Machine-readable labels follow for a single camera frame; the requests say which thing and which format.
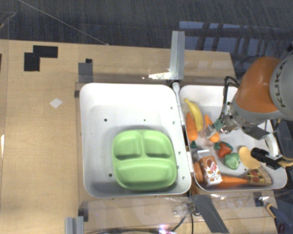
wooden countertop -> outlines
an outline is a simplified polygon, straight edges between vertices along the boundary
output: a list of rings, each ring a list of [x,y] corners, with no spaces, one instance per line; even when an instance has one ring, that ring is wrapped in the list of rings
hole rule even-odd
[[[58,58],[41,58],[40,72],[25,72],[24,53],[33,45],[58,46]],[[0,54],[0,234],[63,234],[65,218],[76,217],[79,207],[78,63],[92,59],[94,75],[147,77],[167,71],[170,50],[0,40]],[[185,75],[221,81],[234,70],[229,53],[186,51]],[[49,104],[56,98],[63,102],[58,108]],[[261,218],[246,215],[225,224],[232,233],[276,233],[262,211]],[[209,233],[204,222],[195,226],[195,233]],[[190,229],[185,223],[178,233]]]

toy carrot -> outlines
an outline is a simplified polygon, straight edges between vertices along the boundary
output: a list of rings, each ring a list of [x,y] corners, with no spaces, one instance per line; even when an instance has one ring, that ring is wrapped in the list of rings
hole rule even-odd
[[[211,121],[208,115],[204,115],[204,118],[205,118],[206,127],[213,124],[213,122]],[[220,140],[219,133],[218,132],[215,133],[212,137],[209,138],[209,140],[214,143],[218,142]]]
[[[187,113],[186,116],[186,128],[187,128],[187,135],[189,140],[192,141],[190,147],[197,148],[195,140],[197,139],[197,130],[195,126],[194,119],[192,118],[190,113]]]
[[[219,188],[243,185],[243,184],[248,183],[248,181],[246,179],[239,178],[239,177],[231,177],[231,176],[227,176],[227,175],[221,175],[221,179],[223,181],[217,185],[217,187],[219,187]]]

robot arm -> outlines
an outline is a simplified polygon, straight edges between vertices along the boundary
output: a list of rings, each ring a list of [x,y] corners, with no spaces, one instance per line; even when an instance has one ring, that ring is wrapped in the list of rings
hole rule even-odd
[[[268,133],[257,125],[269,119],[293,120],[293,55],[280,61],[262,57],[245,73],[230,103],[228,113],[223,112],[210,128],[207,137],[216,131],[229,133],[241,128],[255,139]]]

green plate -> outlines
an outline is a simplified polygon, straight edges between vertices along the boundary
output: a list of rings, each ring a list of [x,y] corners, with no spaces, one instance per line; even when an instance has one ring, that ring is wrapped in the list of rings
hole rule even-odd
[[[130,130],[116,135],[112,146],[116,181],[134,191],[167,188],[177,178],[170,139],[154,130]]]

small carton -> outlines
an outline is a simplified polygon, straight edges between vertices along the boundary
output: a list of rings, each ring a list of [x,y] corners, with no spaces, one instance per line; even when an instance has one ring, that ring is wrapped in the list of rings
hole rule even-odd
[[[217,185],[222,181],[214,156],[200,157],[199,163],[206,186]]]

